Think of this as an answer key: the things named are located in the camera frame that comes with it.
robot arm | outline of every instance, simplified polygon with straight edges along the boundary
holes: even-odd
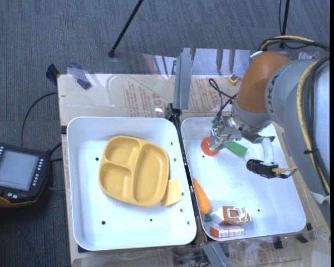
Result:
[[[211,150],[242,137],[262,144],[265,159],[249,160],[247,169],[272,178],[287,178],[296,169],[318,203],[330,227],[330,63],[295,60],[273,51],[267,45],[279,41],[303,42],[328,47],[308,39],[282,36],[266,40],[247,68],[229,116],[217,116],[210,132]],[[273,136],[261,137],[272,122],[284,129],[285,143],[297,167],[287,176],[273,161]]]

gray carpet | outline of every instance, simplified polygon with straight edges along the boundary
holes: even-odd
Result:
[[[178,57],[183,48],[255,50],[281,34],[286,0],[144,0],[109,62],[138,0],[0,0],[0,142],[21,144],[27,110],[57,88],[47,80],[78,62],[88,72],[148,73],[127,53]],[[330,44],[330,0],[290,0],[286,34]],[[23,145],[60,142],[56,95],[40,101],[24,127]],[[52,158],[61,157],[61,149]],[[62,162],[50,187],[63,187]],[[64,191],[45,189],[32,206],[0,214],[0,267],[70,265]]]

cardboard box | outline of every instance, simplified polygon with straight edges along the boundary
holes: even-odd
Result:
[[[218,225],[240,225],[251,221],[246,207],[221,206],[217,211],[211,213],[210,216]]]
[[[211,226],[209,232],[216,238],[231,238],[232,236],[244,235],[244,229],[238,225]]]

green object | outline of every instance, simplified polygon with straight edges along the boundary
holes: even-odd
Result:
[[[212,217],[209,214],[205,214],[204,221],[207,223],[208,221],[212,221]]]
[[[247,152],[247,147],[238,144],[235,141],[228,142],[227,144],[225,144],[225,147],[241,157],[245,156],[245,153]]]

red round object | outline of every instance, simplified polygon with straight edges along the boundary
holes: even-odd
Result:
[[[205,137],[203,138],[201,144],[200,144],[200,147],[202,148],[203,152],[206,154],[206,155],[209,155],[209,156],[214,156],[218,153],[218,150],[210,150],[209,148],[209,144],[210,144],[210,138],[208,137]]]

